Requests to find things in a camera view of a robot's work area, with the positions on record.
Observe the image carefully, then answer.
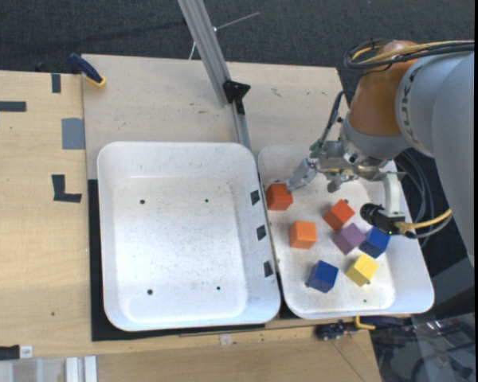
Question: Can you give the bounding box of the orange cube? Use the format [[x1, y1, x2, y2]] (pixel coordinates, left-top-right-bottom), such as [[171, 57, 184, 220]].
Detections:
[[288, 220, 318, 250], [264, 183, 294, 212], [323, 199, 356, 232]]

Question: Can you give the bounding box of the white plastic tray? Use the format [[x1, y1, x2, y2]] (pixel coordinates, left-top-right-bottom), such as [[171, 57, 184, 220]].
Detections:
[[96, 140, 282, 333], [257, 144, 436, 321]]

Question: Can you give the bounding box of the yellow cube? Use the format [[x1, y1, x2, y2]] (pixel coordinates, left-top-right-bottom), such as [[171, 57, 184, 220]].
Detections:
[[344, 252, 380, 287]]

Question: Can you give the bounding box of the pale wood board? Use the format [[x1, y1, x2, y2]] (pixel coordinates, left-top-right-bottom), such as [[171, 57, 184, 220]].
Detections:
[[80, 53, 413, 338]]

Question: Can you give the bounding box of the blue cube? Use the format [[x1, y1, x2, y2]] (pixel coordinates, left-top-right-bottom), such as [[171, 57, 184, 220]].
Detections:
[[305, 259, 339, 294], [358, 226, 392, 259]]

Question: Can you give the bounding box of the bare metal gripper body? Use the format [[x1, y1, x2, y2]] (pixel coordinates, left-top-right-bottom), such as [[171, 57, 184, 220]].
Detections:
[[313, 140, 392, 183]]

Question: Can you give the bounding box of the black cylinder on white bracket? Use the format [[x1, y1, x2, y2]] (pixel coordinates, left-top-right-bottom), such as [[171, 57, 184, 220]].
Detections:
[[359, 172, 407, 237]]

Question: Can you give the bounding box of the purple cube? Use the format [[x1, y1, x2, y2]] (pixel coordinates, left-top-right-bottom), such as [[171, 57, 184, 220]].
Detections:
[[331, 222, 367, 256]]

